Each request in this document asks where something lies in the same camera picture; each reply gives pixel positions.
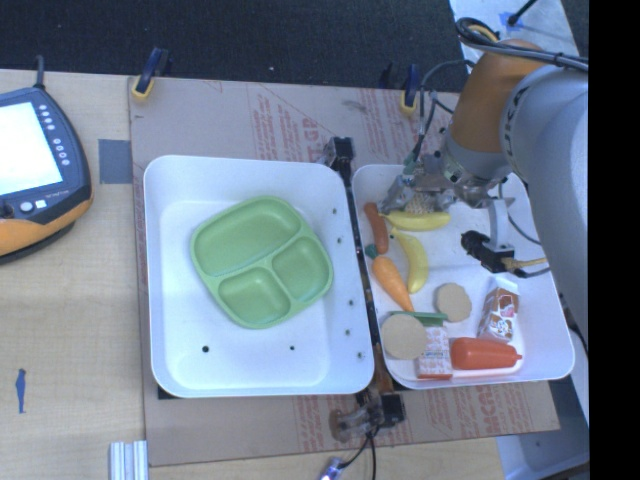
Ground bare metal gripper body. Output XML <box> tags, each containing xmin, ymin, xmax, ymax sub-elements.
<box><xmin>398</xmin><ymin>150</ymin><xmax>502</xmax><ymax>209</ymax></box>

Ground beige waffle biscuit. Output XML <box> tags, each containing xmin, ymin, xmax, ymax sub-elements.
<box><xmin>403</xmin><ymin>192</ymin><xmax>436</xmax><ymax>217</ymax></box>

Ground yellow banana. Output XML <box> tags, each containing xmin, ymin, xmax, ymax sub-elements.
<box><xmin>378</xmin><ymin>209</ymin><xmax>452</xmax><ymax>233</ymax></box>
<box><xmin>389</xmin><ymin>227</ymin><xmax>431</xmax><ymax>295</ymax></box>

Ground dark orange carrot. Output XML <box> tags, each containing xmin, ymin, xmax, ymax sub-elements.
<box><xmin>362</xmin><ymin>201</ymin><xmax>391</xmax><ymax>256</ymax></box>

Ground thin black and white rod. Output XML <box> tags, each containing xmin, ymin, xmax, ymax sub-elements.
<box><xmin>338</xmin><ymin>166</ymin><xmax>389</xmax><ymax>394</ymax></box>

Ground orange carrot with green top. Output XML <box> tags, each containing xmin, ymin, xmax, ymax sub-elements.
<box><xmin>364</xmin><ymin>243</ymin><xmax>416</xmax><ymax>314</ymax></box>

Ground small tan round biscuit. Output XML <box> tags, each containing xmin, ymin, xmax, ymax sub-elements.
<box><xmin>433</xmin><ymin>282</ymin><xmax>474</xmax><ymax>324</ymax></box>

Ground orange brown carton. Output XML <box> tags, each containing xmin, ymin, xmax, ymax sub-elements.
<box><xmin>476</xmin><ymin>276</ymin><xmax>522</xmax><ymax>345</ymax></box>

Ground large tan round biscuit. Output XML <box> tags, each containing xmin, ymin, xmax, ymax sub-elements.
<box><xmin>380</xmin><ymin>313</ymin><xmax>429</xmax><ymax>361</ymax></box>

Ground green divided plate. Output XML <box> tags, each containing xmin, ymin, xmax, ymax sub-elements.
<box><xmin>188</xmin><ymin>195</ymin><xmax>335</xmax><ymax>331</ymax></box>

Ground white orange carton green lid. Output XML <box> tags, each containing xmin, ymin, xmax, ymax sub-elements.
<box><xmin>389</xmin><ymin>310</ymin><xmax>455</xmax><ymax>381</ymax></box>

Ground orange sausage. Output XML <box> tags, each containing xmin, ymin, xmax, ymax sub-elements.
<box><xmin>449</xmin><ymin>336</ymin><xmax>524</xmax><ymax>372</ymax></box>

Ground white plastic tray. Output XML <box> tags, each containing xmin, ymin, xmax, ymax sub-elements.
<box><xmin>351</xmin><ymin>163</ymin><xmax>577</xmax><ymax>391</ymax></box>
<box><xmin>143</xmin><ymin>154</ymin><xmax>376</xmax><ymax>400</ymax></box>

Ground brown cardboard board red print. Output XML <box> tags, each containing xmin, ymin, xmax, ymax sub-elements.
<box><xmin>127</xmin><ymin>75</ymin><xmax>562</xmax><ymax>467</ymax></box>

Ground black cylinder on white bracket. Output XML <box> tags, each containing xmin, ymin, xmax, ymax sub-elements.
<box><xmin>459</xmin><ymin>195</ymin><xmax>517</xmax><ymax>275</ymax></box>

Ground black block with thin wires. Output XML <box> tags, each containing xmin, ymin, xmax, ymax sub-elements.
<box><xmin>322</xmin><ymin>136</ymin><xmax>358</xmax><ymax>172</ymax></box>
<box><xmin>328</xmin><ymin>390</ymin><xmax>407</xmax><ymax>443</ymax></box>

